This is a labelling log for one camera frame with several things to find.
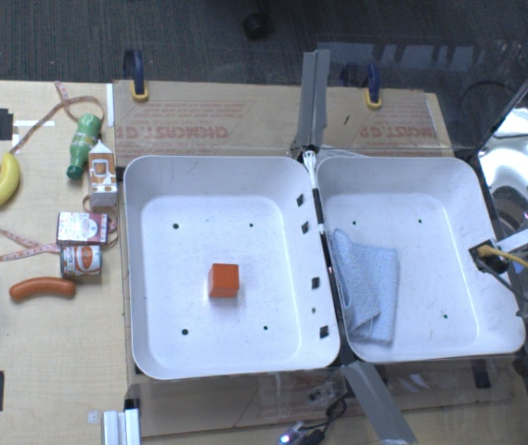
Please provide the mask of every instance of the dark floor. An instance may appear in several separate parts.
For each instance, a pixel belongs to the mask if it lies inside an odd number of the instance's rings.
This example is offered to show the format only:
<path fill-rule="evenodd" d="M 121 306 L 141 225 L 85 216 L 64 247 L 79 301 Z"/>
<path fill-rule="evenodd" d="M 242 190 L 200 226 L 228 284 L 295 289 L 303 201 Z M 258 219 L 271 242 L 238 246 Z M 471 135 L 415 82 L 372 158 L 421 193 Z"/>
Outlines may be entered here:
<path fill-rule="evenodd" d="M 528 78 L 528 0 L 0 0 L 0 80 L 108 83 L 125 49 L 149 80 L 295 84 L 329 48 L 330 84 L 373 61 L 385 87 L 434 92 L 457 149 L 475 149 Z"/>

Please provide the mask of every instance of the blue cloth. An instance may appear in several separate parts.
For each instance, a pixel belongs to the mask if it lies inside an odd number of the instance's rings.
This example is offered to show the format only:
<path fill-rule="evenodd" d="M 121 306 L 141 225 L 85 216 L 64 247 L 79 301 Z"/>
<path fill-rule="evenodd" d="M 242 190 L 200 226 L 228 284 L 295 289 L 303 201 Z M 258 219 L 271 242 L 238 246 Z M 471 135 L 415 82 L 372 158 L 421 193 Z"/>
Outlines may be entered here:
<path fill-rule="evenodd" d="M 397 251 L 356 244 L 342 229 L 331 235 L 330 249 L 349 337 L 391 342 L 397 301 Z"/>

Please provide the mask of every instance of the tin can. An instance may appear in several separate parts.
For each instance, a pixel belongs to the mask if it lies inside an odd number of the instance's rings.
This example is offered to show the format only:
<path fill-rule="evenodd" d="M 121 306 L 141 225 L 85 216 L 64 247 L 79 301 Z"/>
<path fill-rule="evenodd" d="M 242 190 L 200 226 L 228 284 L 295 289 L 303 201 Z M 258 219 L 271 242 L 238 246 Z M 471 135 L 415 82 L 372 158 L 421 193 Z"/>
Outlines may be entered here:
<path fill-rule="evenodd" d="M 100 246 L 66 246 L 61 248 L 60 257 L 63 277 L 100 274 Z"/>

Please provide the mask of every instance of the green bottle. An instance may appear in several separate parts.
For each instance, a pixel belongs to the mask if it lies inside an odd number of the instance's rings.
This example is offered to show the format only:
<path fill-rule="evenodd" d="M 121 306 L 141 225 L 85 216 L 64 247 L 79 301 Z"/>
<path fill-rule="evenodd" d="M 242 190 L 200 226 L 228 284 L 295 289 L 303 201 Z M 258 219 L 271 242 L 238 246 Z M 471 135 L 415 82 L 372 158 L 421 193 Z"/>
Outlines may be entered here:
<path fill-rule="evenodd" d="M 71 139 L 70 166 L 66 173 L 72 180 L 82 178 L 84 165 L 88 161 L 88 152 L 98 140 L 101 125 L 101 119 L 93 114 L 84 114 L 78 119 L 78 129 Z"/>

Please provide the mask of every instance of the table top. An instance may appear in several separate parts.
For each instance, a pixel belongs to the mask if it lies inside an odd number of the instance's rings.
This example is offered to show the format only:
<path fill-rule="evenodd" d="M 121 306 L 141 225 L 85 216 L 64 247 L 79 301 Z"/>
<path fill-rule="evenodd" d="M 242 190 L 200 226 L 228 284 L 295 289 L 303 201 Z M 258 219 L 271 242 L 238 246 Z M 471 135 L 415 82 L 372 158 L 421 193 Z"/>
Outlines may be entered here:
<path fill-rule="evenodd" d="M 108 85 L 66 83 L 70 97 L 92 95 L 109 106 Z M 14 121 L 38 121 L 59 102 L 53 83 L 0 82 L 0 108 Z M 80 104 L 74 114 L 97 112 Z M 66 177 L 69 143 L 75 123 L 60 110 L 54 126 L 41 128 L 18 154 L 19 190 L 0 208 L 0 228 L 39 243 L 55 241 L 58 213 L 82 211 L 87 181 Z M 115 147 L 109 117 L 102 131 Z M 2 154 L 12 147 L 0 141 Z M 58 255 L 43 253 L 0 263 L 0 371 L 5 375 L 0 443 L 100 443 L 102 412 L 122 410 L 128 388 L 124 243 L 104 252 L 100 276 L 80 278 L 75 297 L 38 297 L 21 303 L 8 295 L 17 282 L 38 276 L 60 276 Z M 0 255 L 20 246 L 0 235 Z M 450 407 L 411 408 L 405 418 L 420 443 L 447 439 L 454 443 L 490 440 L 528 443 L 528 397 L 510 360 L 497 363 L 506 379 L 505 393 L 477 404 L 458 401 Z M 191 420 L 199 421 L 200 417 Z M 146 438 L 146 443 L 275 443 L 285 425 L 221 430 L 191 435 Z M 331 444 L 378 443 L 369 421 L 346 417 L 326 439 Z"/>

